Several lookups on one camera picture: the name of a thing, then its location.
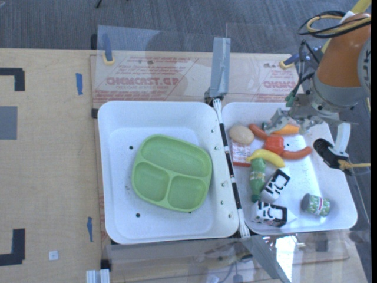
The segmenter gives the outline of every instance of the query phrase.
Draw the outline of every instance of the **gray square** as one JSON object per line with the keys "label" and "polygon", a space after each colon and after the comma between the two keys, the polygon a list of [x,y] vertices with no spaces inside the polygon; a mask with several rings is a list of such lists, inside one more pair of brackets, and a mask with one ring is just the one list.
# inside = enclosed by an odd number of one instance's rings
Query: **gray square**
{"label": "gray square", "polygon": [[1,139],[17,139],[17,107],[0,106]]}

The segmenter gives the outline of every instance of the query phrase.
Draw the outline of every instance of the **green plate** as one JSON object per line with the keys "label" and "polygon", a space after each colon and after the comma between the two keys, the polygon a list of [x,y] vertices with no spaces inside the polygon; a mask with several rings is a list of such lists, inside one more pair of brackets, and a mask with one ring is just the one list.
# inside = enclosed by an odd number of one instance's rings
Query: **green plate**
{"label": "green plate", "polygon": [[137,152],[132,186],[147,202],[180,212],[199,208],[206,199],[212,160],[202,148],[174,137],[155,134]]}

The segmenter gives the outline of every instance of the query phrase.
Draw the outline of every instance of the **sausage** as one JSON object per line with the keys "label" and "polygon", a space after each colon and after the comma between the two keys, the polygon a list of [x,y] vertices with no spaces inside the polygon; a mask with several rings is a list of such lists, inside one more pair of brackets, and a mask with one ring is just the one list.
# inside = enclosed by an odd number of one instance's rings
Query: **sausage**
{"label": "sausage", "polygon": [[268,134],[263,131],[262,128],[259,128],[256,124],[250,124],[249,129],[254,133],[256,137],[260,139],[266,140],[268,138]]}
{"label": "sausage", "polygon": [[311,154],[311,152],[312,152],[312,148],[308,146],[298,151],[284,150],[282,151],[282,154],[280,154],[280,156],[284,159],[301,159]]}

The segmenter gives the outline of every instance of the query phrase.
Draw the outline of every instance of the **green can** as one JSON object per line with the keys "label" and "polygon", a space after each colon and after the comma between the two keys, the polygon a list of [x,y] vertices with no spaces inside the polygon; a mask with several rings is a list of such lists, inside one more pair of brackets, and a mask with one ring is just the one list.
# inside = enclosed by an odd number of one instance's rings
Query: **green can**
{"label": "green can", "polygon": [[330,200],[307,193],[301,200],[301,210],[326,217],[330,212]]}

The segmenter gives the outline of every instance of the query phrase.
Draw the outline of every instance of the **green bottle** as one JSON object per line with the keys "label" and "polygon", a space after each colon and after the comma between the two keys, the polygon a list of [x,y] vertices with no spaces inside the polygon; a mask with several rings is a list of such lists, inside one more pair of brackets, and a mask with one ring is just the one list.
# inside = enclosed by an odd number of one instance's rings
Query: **green bottle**
{"label": "green bottle", "polygon": [[260,192],[266,184],[266,162],[262,158],[255,158],[250,164],[250,187],[252,189],[252,202],[260,200]]}

